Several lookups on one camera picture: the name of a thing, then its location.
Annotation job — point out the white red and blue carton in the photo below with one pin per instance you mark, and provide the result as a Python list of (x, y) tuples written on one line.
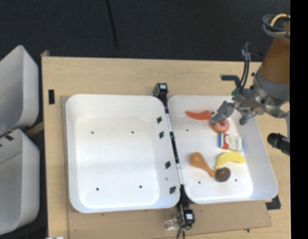
[(229, 142)]

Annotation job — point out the pink doughnut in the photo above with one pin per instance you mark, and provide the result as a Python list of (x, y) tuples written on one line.
[(222, 127)]

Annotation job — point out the orange chicken drumstick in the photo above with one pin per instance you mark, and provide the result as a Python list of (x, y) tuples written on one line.
[(198, 160)]

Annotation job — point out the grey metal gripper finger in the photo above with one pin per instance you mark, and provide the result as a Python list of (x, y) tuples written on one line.
[(222, 113), (245, 118)]

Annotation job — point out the white plastic tray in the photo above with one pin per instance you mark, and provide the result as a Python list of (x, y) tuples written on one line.
[(206, 190), (114, 158)]

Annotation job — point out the orange carrot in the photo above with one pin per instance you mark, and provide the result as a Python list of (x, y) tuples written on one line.
[(197, 115)]

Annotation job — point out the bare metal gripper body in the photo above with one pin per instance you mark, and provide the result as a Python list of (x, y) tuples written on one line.
[(253, 102)]

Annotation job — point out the black cylinder on white bracket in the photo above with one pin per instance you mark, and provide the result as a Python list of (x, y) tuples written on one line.
[(279, 141)]

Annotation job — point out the yellow banana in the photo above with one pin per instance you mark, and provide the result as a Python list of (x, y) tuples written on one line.
[(229, 157)]

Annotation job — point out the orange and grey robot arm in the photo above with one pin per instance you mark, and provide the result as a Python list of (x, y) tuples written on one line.
[(277, 61)]

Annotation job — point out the brown round biscuit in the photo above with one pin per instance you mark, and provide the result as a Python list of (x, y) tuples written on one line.
[(223, 174)]

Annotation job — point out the thin black and white rod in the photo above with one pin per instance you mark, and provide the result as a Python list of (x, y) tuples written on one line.
[(174, 143)]

